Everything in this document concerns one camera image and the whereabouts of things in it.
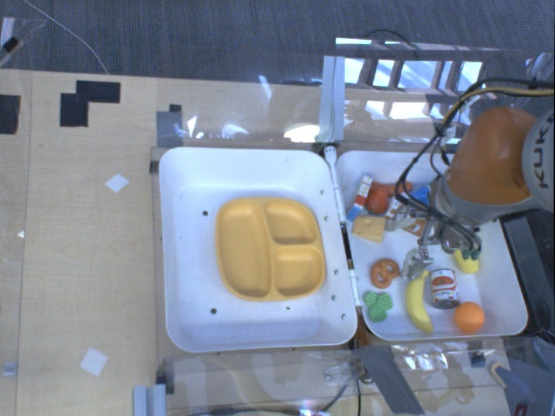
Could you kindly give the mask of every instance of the tin can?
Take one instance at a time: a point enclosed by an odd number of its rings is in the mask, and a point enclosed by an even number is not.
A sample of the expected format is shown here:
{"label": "tin can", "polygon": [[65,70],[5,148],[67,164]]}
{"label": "tin can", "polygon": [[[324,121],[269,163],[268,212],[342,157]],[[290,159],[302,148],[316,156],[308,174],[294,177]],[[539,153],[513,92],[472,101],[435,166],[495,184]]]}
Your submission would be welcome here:
{"label": "tin can", "polygon": [[459,306],[457,278],[453,270],[443,268],[430,272],[433,305],[437,309],[454,309]]}

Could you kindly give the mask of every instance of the black tape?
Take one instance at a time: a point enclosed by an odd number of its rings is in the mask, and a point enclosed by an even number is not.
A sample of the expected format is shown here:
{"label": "black tape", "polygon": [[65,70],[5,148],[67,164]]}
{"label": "black tape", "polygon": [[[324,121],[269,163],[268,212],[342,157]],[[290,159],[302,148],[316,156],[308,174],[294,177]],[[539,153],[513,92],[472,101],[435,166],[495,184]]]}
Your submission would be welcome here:
{"label": "black tape", "polygon": [[19,95],[0,95],[0,134],[15,134],[19,123]]}
{"label": "black tape", "polygon": [[111,81],[77,81],[77,101],[120,103],[121,84]]}
{"label": "black tape", "polygon": [[61,127],[88,127],[88,103],[77,100],[77,94],[62,94],[60,99]]}
{"label": "black tape", "polygon": [[15,37],[11,37],[4,45],[2,45],[2,48],[7,53],[10,53],[15,48],[17,48],[18,45],[19,45],[19,40],[17,40]]}

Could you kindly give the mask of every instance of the gray carpet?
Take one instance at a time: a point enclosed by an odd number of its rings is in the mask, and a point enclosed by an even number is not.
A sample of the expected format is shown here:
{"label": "gray carpet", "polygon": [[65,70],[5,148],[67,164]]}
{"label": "gray carpet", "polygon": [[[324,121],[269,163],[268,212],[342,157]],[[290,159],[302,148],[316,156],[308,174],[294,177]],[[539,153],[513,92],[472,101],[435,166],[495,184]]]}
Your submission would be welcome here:
{"label": "gray carpet", "polygon": [[[30,0],[86,39],[110,74],[250,81],[299,78],[337,35],[393,29],[411,42],[553,49],[555,0]],[[19,0],[0,16],[42,18]],[[48,25],[9,65],[102,72]]]}

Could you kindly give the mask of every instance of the toy food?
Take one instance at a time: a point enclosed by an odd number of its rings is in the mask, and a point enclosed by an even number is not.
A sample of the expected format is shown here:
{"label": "toy food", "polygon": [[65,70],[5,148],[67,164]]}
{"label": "toy food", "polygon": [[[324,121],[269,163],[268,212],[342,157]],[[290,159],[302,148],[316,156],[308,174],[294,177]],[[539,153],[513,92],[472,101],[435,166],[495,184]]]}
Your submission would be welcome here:
{"label": "toy food", "polygon": [[464,333],[475,333],[484,325],[484,309],[476,302],[463,302],[454,311],[454,324]]}
{"label": "toy food", "polygon": [[388,210],[388,192],[383,187],[371,188],[366,197],[366,208],[374,214],[383,214]]}
{"label": "toy food", "polygon": [[[411,184],[410,182],[405,182],[405,186],[407,187],[407,191],[413,191],[413,184]],[[388,197],[393,197],[395,195],[395,184],[381,184],[379,182],[373,181],[372,185],[370,186],[370,190],[375,188],[383,188],[388,194]],[[399,185],[398,192],[404,191],[405,190],[403,189],[402,184]]]}
{"label": "toy food", "polygon": [[379,244],[383,240],[385,218],[359,216],[353,222],[353,234]]}
{"label": "toy food", "polygon": [[472,260],[472,258],[465,259],[462,256],[460,250],[454,253],[454,260],[457,263],[457,267],[463,273],[473,274],[480,269],[480,260]]}
{"label": "toy food", "polygon": [[379,289],[386,289],[398,276],[399,265],[391,259],[380,259],[370,269],[370,280]]}
{"label": "toy food", "polygon": [[373,291],[364,295],[364,303],[369,308],[368,317],[372,322],[383,322],[388,318],[388,310],[393,308],[393,301],[388,293]]}
{"label": "toy food", "polygon": [[428,312],[424,308],[423,300],[424,283],[429,274],[428,271],[424,270],[420,276],[410,281],[405,292],[405,301],[408,315],[415,323],[416,327],[423,331],[431,332],[434,331],[434,326],[432,325]]}

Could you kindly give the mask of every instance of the wooden table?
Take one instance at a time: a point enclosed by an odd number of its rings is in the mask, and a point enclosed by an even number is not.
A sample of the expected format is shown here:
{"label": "wooden table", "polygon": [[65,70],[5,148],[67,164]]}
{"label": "wooden table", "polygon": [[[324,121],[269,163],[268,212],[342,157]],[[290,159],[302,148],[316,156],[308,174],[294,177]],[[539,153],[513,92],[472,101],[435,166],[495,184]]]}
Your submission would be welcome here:
{"label": "wooden table", "polygon": [[[121,101],[89,103],[88,127],[60,127],[61,93],[77,80],[117,81]],[[131,414],[133,387],[153,385],[158,366],[156,112],[178,103],[190,119],[202,106],[204,134],[218,135],[221,115],[263,131],[268,96],[245,83],[16,70],[0,70],[0,94],[21,96],[17,134],[0,136],[0,361],[19,366],[0,377],[0,414]],[[116,174],[129,182],[117,193],[105,186]],[[89,348],[108,357],[98,376],[80,368]],[[497,386],[475,392],[503,404]],[[356,399],[341,406],[353,413]]]}

